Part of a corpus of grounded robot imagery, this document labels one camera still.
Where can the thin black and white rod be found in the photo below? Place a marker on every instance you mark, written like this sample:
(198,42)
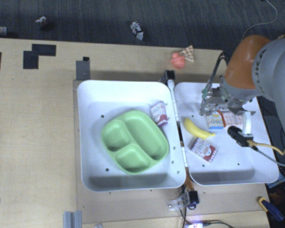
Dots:
(174,103)

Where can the blue and yellow carton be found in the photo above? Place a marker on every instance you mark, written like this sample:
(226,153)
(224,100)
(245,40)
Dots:
(215,122)

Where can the small brown and white packet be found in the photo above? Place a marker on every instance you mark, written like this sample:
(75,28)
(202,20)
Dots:
(41,21)

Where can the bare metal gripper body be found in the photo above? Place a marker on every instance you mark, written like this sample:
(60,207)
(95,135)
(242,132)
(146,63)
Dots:
(216,100)

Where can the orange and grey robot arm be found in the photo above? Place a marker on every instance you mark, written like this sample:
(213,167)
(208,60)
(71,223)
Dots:
(273,68)

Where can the black cylinder on white bracket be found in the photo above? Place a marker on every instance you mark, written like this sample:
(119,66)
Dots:
(237,133)

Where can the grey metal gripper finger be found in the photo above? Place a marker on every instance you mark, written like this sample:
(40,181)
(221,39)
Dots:
(203,110)
(244,111)

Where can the red and white carton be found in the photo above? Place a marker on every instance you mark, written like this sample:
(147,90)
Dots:
(159,114)

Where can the orange and white carton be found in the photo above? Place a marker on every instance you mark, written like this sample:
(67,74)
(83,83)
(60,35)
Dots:
(232,120)

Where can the small pale can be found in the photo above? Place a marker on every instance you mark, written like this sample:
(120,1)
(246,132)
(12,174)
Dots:
(0,30)

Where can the yellow banana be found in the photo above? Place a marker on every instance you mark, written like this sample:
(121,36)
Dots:
(197,130)

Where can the green divided plate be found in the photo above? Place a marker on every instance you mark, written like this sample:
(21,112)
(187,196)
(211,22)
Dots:
(137,136)

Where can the red carton with face print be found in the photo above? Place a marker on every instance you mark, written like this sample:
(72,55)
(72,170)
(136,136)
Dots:
(203,150)

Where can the black and white carton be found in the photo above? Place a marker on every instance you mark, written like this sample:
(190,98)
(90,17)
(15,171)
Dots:
(137,31)

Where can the tan pizza slice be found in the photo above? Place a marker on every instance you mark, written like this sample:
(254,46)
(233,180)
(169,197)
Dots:
(188,53)

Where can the pink toy food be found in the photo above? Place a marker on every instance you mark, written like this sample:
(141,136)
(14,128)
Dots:
(177,61)

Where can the white plastic tray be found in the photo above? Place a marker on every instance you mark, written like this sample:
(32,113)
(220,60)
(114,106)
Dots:
(97,170)
(230,170)

